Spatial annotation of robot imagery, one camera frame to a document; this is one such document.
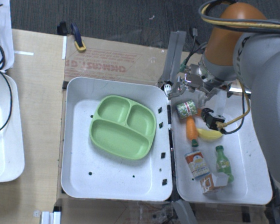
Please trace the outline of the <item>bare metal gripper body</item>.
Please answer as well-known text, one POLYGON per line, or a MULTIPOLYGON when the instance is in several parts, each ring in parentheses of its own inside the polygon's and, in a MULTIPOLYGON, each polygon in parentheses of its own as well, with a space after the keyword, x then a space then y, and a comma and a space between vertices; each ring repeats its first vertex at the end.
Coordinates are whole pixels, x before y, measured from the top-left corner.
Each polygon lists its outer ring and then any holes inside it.
POLYGON ((232 67, 226 66, 205 66, 205 65, 185 65, 181 63, 180 77, 181 83, 185 86, 202 91, 206 94, 216 94, 218 90, 229 90, 232 81, 232 67))

